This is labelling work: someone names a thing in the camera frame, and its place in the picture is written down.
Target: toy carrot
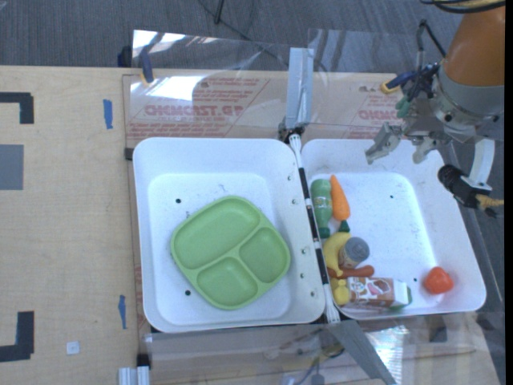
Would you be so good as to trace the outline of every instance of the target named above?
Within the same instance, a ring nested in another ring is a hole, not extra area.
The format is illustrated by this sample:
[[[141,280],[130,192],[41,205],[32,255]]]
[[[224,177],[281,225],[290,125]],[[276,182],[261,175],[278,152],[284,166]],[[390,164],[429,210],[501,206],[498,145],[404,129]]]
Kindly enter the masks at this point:
[[[333,217],[339,221],[347,220],[349,215],[351,215],[351,211],[349,210],[349,203],[345,197],[344,190],[334,175],[329,178],[329,182],[331,183]]]

